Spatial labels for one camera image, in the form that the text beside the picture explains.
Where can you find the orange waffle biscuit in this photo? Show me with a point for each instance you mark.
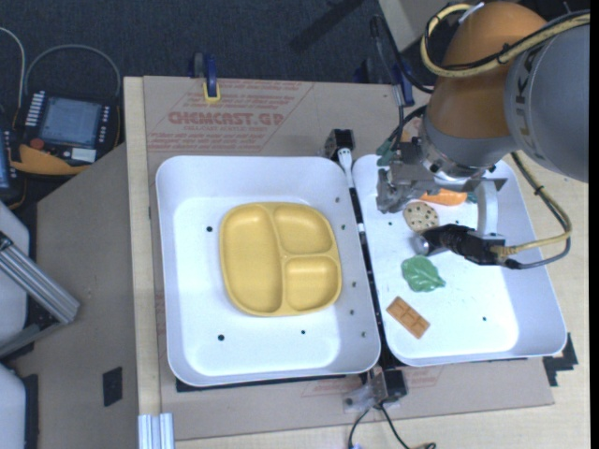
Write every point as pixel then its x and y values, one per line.
pixel 408 317

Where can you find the thin black and white rod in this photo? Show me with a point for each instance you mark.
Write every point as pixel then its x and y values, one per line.
pixel 361 229

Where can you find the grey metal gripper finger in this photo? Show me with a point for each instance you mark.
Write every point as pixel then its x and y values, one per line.
pixel 384 190
pixel 403 199

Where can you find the white plastic tray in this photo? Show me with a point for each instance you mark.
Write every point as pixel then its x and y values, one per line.
pixel 472 307
pixel 196 297

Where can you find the black cylinder on white bracket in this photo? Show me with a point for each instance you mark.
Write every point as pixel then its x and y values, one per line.
pixel 468 241

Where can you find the tan chocolate chip biscuit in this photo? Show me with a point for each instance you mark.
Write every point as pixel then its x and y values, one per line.
pixel 419 215

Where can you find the green lettuce leaf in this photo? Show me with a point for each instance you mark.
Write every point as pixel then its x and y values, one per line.
pixel 421 274

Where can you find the yellow divided plate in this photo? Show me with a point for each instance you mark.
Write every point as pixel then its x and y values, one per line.
pixel 252 260

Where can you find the orange carrot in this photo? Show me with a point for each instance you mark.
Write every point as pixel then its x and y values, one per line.
pixel 447 198

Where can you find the brown cardboard board red print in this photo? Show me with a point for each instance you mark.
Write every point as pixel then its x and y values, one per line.
pixel 281 124

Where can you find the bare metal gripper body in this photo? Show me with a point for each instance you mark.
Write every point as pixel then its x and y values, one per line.
pixel 416 173

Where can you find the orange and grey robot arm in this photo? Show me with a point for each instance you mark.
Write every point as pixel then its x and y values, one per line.
pixel 472 101

